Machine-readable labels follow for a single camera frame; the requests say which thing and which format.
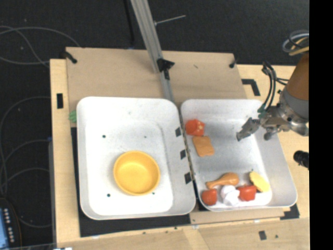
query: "screen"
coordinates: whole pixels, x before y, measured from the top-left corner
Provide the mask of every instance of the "screen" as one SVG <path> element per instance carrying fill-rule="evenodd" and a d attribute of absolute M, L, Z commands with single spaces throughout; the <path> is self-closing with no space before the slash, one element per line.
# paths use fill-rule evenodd
<path fill-rule="evenodd" d="M 0 208 L 0 249 L 5 249 L 7 247 L 8 247 L 8 238 L 4 223 L 4 214 L 2 208 Z"/>

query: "red tomato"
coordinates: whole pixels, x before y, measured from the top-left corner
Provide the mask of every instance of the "red tomato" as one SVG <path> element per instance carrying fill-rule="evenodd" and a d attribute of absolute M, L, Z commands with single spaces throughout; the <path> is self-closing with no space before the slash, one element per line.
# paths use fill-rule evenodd
<path fill-rule="evenodd" d="M 254 200 L 257 193 L 257 188 L 254 185 L 238 187 L 237 190 L 239 190 L 239 199 L 243 201 Z"/>
<path fill-rule="evenodd" d="M 204 123 L 197 120 L 197 119 L 189 120 L 185 124 L 185 130 L 186 130 L 186 133 L 188 135 L 203 136 L 203 134 L 204 134 Z"/>
<path fill-rule="evenodd" d="M 201 199 L 208 206 L 215 205 L 217 202 L 217 190 L 211 189 L 203 191 L 201 194 Z"/>

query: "black clamp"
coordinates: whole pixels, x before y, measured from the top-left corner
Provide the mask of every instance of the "black clamp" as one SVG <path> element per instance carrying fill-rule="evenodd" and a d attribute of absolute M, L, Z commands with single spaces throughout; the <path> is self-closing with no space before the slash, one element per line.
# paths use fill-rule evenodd
<path fill-rule="evenodd" d="M 167 61 L 163 58 L 157 59 L 158 69 L 160 72 L 164 72 L 164 77 L 166 80 L 170 80 L 169 69 L 171 69 L 174 64 L 174 62 Z"/>

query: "white tray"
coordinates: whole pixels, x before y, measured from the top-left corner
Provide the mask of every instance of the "white tray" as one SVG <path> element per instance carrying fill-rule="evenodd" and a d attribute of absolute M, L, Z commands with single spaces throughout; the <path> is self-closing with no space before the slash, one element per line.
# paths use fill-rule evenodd
<path fill-rule="evenodd" d="M 255 200 L 240 202 L 238 206 L 227 206 L 221 198 L 214 206 L 206 206 L 210 211 L 235 209 L 288 207 L 297 200 L 294 186 L 283 150 L 277 135 L 265 141 L 265 129 L 242 139 L 236 139 L 236 132 L 249 117 L 257 118 L 261 102 L 249 99 L 192 99 L 181 106 L 184 125 L 190 119 L 198 119 L 206 124 L 205 135 L 209 136 L 215 150 L 213 156 L 199 157 L 192 142 L 186 135 L 190 160 L 196 186 L 201 201 L 201 193 L 207 181 L 218 179 L 224 173 L 235 172 L 240 182 L 237 186 L 250 184 L 248 173 L 252 170 L 261 174 L 271 185 L 271 191 L 257 193 Z"/>
<path fill-rule="evenodd" d="M 196 203 L 180 118 L 166 99 L 86 97 L 77 105 L 80 203 L 92 219 L 185 215 Z M 159 165 L 157 188 L 128 195 L 116 185 L 113 165 L 139 150 Z"/>

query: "yellow plate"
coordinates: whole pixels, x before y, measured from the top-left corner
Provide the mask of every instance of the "yellow plate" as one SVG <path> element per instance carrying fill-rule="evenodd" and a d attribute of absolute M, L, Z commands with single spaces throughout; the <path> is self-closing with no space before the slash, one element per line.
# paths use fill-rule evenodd
<path fill-rule="evenodd" d="M 144 195 L 152 192 L 160 181 L 160 169 L 156 161 L 141 151 L 129 151 L 116 160 L 113 176 L 124 192 Z"/>

